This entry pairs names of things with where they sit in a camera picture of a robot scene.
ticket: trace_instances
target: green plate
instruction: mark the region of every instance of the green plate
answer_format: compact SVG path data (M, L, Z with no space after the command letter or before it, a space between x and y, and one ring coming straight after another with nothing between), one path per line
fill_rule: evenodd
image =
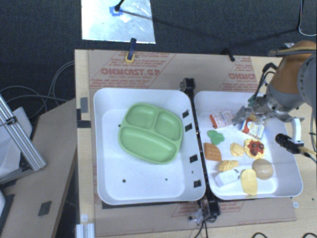
M179 151L183 123L160 107L136 103L129 108L119 130L119 144L127 153L157 164L171 162Z

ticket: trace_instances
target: silver metal plate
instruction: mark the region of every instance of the silver metal plate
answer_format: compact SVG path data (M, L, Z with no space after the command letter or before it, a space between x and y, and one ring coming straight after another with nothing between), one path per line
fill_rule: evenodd
M150 0L81 0L84 40L155 44Z

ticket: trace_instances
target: brown cylinder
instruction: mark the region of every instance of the brown cylinder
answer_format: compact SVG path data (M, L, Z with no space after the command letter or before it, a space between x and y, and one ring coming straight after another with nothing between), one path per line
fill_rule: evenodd
M293 46L293 48L299 47L316 49L316 43L312 41L300 41ZM297 54L285 56L279 64L274 77L272 78L272 86L282 93L299 94L297 89L298 71L303 62L310 55L311 54Z

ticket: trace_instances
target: red sauce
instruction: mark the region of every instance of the red sauce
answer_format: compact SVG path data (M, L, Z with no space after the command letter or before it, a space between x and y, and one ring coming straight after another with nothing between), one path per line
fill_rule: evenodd
M257 156L258 153L263 154L264 145L259 141L253 141L248 144L248 148L250 149L250 153L253 156Z

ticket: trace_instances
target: toy pasta with red sauce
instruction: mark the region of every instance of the toy pasta with red sauce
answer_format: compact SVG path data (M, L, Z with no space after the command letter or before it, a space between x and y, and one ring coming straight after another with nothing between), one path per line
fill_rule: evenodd
M244 152L252 159L260 159L264 157L265 147L261 141L250 138L244 141Z

